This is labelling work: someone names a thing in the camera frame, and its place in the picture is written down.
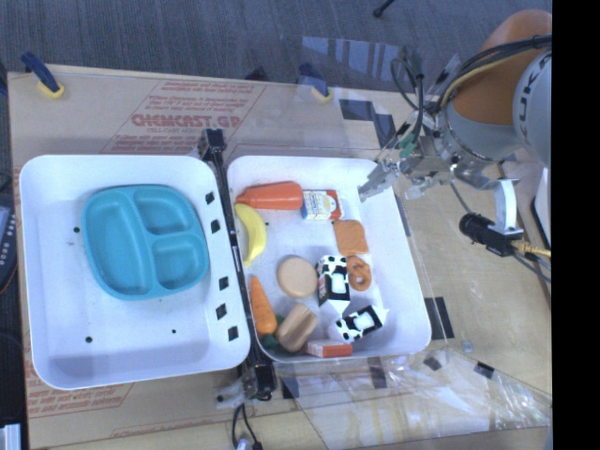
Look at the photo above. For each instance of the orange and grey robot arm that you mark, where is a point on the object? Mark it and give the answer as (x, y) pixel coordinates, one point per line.
(497, 96)

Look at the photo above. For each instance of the brown pretzel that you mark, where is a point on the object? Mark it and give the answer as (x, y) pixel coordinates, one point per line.
(363, 281)

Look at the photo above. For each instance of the orange bread slice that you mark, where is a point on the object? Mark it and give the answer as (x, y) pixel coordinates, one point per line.
(351, 237)

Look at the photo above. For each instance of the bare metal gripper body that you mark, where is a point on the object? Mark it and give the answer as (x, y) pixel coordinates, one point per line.
(429, 160)

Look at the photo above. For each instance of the black cylinder on white bracket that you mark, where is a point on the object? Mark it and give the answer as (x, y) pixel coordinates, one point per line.
(483, 232)

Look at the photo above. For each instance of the tan round biscuit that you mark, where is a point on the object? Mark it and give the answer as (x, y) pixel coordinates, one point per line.
(296, 277)

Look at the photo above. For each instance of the orange carrot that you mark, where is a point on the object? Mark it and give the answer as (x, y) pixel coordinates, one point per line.
(261, 310)

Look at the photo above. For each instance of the tan bread roll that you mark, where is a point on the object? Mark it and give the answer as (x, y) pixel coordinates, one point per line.
(296, 327)

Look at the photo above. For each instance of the yellow banana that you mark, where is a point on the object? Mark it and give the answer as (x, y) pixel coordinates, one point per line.
(255, 232)

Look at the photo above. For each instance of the brown cardboard board red print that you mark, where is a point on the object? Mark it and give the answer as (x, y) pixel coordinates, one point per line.
(140, 110)

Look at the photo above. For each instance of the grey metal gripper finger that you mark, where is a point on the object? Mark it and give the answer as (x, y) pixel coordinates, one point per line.
(418, 188)
(380, 178)

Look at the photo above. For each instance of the orange and white box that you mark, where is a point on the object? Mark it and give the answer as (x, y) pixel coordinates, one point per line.
(330, 349)

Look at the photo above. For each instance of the cow print milk carton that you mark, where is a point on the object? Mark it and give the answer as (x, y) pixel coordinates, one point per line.
(332, 270)
(349, 328)

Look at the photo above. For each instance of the blue divided plate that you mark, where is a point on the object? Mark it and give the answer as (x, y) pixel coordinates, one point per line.
(117, 246)

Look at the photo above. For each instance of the white plastic tray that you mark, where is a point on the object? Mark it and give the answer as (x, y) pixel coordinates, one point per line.
(398, 298)
(140, 340)

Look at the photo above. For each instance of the white and orange small carton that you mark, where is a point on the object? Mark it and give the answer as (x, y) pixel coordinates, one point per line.
(321, 204)

